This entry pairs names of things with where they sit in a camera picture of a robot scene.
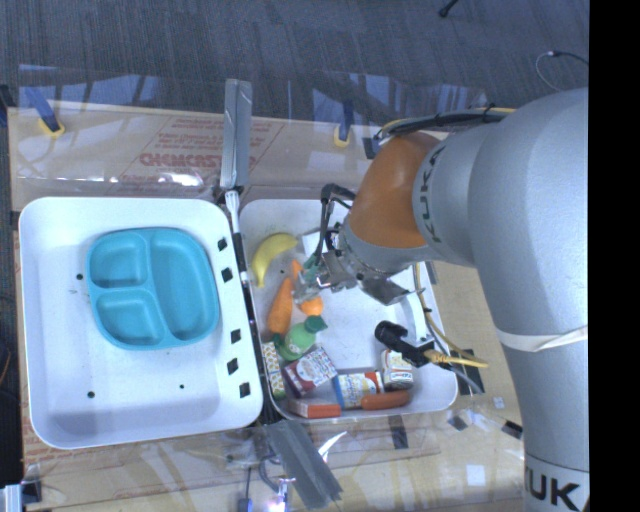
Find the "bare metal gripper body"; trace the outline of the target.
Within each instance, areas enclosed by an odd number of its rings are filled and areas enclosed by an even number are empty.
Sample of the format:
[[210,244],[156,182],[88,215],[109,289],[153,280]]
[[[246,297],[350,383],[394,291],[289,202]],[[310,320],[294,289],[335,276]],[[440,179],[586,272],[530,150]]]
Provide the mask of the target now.
[[388,273],[381,272],[360,262],[353,252],[331,250],[323,253],[317,273],[330,275],[330,290],[358,288],[380,304],[390,306],[400,302],[410,291],[392,280]]

